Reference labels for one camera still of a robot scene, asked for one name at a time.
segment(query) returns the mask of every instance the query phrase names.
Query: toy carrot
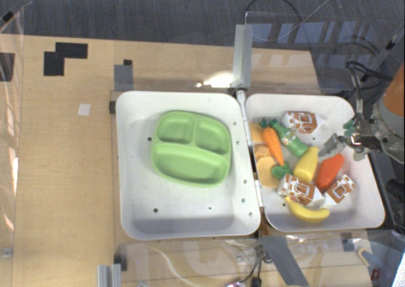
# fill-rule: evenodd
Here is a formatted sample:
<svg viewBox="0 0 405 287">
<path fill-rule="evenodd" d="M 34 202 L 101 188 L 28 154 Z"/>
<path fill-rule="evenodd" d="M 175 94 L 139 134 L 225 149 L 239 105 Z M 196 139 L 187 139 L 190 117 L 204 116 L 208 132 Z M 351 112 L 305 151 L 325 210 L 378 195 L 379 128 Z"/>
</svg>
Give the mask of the toy carrot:
<svg viewBox="0 0 405 287">
<path fill-rule="evenodd" d="M 272 156 L 277 160 L 279 164 L 284 166 L 283 152 L 281 151 L 280 141 L 278 135 L 273 128 L 267 127 L 263 130 L 263 139 L 266 145 L 270 149 Z"/>
<path fill-rule="evenodd" d="M 337 154 L 329 159 L 325 159 L 321 163 L 318 176 L 315 180 L 315 185 L 319 188 L 321 193 L 326 191 L 335 180 L 337 173 L 344 163 L 344 156 Z"/>
</svg>

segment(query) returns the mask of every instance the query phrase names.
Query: table surface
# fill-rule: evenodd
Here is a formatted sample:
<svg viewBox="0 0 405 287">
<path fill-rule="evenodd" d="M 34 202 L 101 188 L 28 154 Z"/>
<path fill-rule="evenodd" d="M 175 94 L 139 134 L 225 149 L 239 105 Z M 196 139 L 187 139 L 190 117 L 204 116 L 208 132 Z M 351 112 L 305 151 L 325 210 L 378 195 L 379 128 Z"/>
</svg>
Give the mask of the table surface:
<svg viewBox="0 0 405 287">
<path fill-rule="evenodd" d="M 86 43 L 88 58 L 66 59 L 64 76 L 44 76 L 44 52 L 54 51 L 56 42 Z M 253 81 L 263 84 L 271 70 L 280 83 L 299 78 L 303 87 L 316 88 L 308 53 L 253 53 Z M 135 83 L 197 83 L 213 70 L 231 70 L 233 48 L 25 36 L 13 287 L 95 286 L 97 266 L 111 265 L 121 243 L 131 243 L 128 266 L 138 266 L 123 272 L 123 286 L 139 280 L 150 286 L 225 286 L 250 270 L 235 257 L 221 260 L 221 240 L 146 245 L 116 232 L 108 106 L 114 65 L 124 59 L 133 61 Z M 306 63 L 298 73 L 299 60 Z M 88 116 L 78 115 L 81 104 L 90 104 Z M 196 271 L 189 263 L 194 257 L 215 270 Z M 300 265 L 311 286 L 371 286 L 354 252 L 314 253 Z M 0 267 L 9 270 L 11 260 Z M 284 286 L 274 265 L 262 270 L 263 286 Z"/>
</svg>

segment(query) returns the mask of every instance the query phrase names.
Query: green divided plate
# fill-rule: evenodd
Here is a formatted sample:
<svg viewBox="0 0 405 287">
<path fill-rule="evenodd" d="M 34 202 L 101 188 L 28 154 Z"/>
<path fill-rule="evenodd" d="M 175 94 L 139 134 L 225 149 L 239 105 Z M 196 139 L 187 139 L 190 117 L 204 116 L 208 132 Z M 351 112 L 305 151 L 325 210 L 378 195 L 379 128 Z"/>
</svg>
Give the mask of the green divided plate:
<svg viewBox="0 0 405 287">
<path fill-rule="evenodd" d="M 227 176 L 232 146 L 228 128 L 196 113 L 170 111 L 160 117 L 152 139 L 152 166 L 162 177 L 213 186 Z"/>
</svg>

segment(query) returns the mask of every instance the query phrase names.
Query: black tape marking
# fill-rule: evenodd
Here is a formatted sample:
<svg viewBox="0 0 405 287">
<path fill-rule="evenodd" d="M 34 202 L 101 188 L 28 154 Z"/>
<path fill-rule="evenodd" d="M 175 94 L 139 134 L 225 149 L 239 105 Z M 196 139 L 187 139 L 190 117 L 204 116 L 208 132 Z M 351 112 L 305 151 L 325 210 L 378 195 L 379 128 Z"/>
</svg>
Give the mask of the black tape marking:
<svg viewBox="0 0 405 287">
<path fill-rule="evenodd" d="M 14 53 L 0 52 L 0 82 L 10 82 L 14 75 Z"/>
<path fill-rule="evenodd" d="M 385 50 L 391 50 L 396 45 L 392 40 L 385 46 Z"/>
<path fill-rule="evenodd" d="M 87 59 L 87 48 L 87 44 L 57 42 L 56 57 L 60 59 Z"/>
<path fill-rule="evenodd" d="M 44 76 L 64 76 L 65 60 L 57 58 L 55 52 L 44 52 Z"/>
<path fill-rule="evenodd" d="M 3 19 L 3 21 L 5 21 L 5 22 L 7 23 L 7 22 L 10 21 L 13 17 L 14 17 L 14 14 L 13 14 L 12 12 L 8 11 L 8 12 L 2 17 L 2 19 Z"/>
<path fill-rule="evenodd" d="M 121 271 L 127 271 L 127 256 L 122 254 L 114 254 L 114 264 L 121 264 Z"/>
<path fill-rule="evenodd" d="M 115 114 L 115 105 L 116 105 L 115 101 L 109 102 L 109 113 L 110 114 Z"/>
</svg>

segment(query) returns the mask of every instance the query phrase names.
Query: toy banana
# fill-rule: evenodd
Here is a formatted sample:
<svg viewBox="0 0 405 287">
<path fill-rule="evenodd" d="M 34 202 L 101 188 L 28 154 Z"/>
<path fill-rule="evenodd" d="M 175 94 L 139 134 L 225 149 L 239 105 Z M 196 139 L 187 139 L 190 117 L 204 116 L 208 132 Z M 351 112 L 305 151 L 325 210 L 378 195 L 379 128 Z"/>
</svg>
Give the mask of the toy banana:
<svg viewBox="0 0 405 287">
<path fill-rule="evenodd" d="M 285 201 L 288 203 L 291 213 L 302 221 L 318 223 L 327 219 L 330 214 L 328 209 L 317 209 L 315 211 L 307 209 L 305 206 L 291 200 L 289 196 L 285 197 Z"/>
</svg>

